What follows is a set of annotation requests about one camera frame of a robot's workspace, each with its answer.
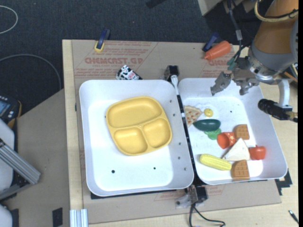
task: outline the brown waffle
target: brown waffle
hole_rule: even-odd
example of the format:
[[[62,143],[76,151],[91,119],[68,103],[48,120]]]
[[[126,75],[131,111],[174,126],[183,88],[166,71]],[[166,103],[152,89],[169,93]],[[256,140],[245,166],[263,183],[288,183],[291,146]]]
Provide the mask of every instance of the brown waffle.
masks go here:
[[[250,173],[246,160],[236,161],[232,165],[232,178],[234,179],[249,179]]]
[[[193,107],[193,106],[184,106],[184,112],[186,117],[186,123],[189,127],[197,120],[197,118],[200,117],[202,114],[202,111],[199,108]]]
[[[250,134],[248,132],[247,124],[239,124],[233,129],[233,133],[236,139],[242,138],[243,140],[249,140]]]

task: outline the yellow plate compartment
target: yellow plate compartment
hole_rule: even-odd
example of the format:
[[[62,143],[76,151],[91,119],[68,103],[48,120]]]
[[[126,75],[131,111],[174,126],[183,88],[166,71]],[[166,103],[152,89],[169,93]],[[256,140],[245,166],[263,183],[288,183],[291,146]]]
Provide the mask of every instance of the yellow plate compartment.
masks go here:
[[[149,96],[112,104],[106,122],[115,145],[126,155],[137,156],[160,149],[172,138],[168,118],[160,103]]]

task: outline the toy food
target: toy food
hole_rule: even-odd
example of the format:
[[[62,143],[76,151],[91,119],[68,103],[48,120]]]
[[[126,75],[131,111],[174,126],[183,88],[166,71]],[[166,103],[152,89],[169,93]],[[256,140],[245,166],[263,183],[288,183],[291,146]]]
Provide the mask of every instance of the toy food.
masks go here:
[[[199,108],[188,106],[188,105],[184,106],[184,111],[185,111],[185,117],[188,127],[192,125],[193,122],[195,122],[197,118],[199,118],[200,115],[202,114],[202,111]]]
[[[236,140],[242,138],[244,140],[250,139],[250,134],[248,132],[247,124],[239,124],[233,129],[233,133],[235,134]]]
[[[215,131],[220,128],[221,122],[217,119],[202,119],[193,123],[201,131]]]
[[[236,138],[233,132],[222,132],[218,134],[217,142],[222,149],[226,149],[236,142]]]
[[[232,178],[234,179],[248,179],[250,172],[246,160],[236,161],[232,165]]]
[[[266,148],[264,146],[250,147],[250,158],[252,160],[263,160],[266,154]]]
[[[232,168],[232,164],[229,161],[209,154],[202,154],[200,156],[200,162],[206,166],[210,166],[222,171],[229,171]]]
[[[210,109],[210,108],[206,108],[204,111],[203,111],[203,113],[205,114],[205,116],[207,116],[207,117],[211,117],[211,116],[213,116],[213,111]]]
[[[210,138],[211,140],[216,140],[218,137],[218,134],[221,133],[220,129],[217,129],[215,131],[204,131],[204,133]]]
[[[231,45],[228,43],[228,41],[224,40],[220,42],[219,44],[215,45],[213,48],[205,52],[204,59],[212,60],[217,57],[223,56],[227,54],[231,50]]]
[[[250,152],[244,140],[239,138],[229,151],[222,157],[227,161],[249,160]]]

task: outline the blue clamp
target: blue clamp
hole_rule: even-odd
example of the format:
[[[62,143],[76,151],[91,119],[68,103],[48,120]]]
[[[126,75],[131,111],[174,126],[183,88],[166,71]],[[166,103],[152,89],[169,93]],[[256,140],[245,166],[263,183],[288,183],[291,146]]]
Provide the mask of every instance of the blue clamp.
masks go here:
[[[213,43],[217,40],[219,37],[219,34],[214,32],[212,37],[209,39],[209,41],[204,45],[202,51],[206,52],[209,51],[212,48]]]
[[[103,29],[99,41],[96,42],[95,51],[100,53],[104,48],[104,41],[109,38],[110,29]]]

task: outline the dark carpet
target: dark carpet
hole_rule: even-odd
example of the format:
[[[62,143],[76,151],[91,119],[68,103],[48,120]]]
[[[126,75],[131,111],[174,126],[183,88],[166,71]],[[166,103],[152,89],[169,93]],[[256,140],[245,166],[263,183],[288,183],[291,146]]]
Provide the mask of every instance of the dark carpet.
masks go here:
[[[197,0],[0,0],[18,15],[16,26],[0,34],[0,94],[21,101],[23,114],[63,87],[62,39],[98,40],[103,28],[111,40],[201,42],[213,32],[237,44],[235,29],[223,4],[204,17]],[[234,9],[243,43],[260,22],[242,5]],[[0,7],[0,33],[16,21]],[[26,54],[3,60],[13,55]]]

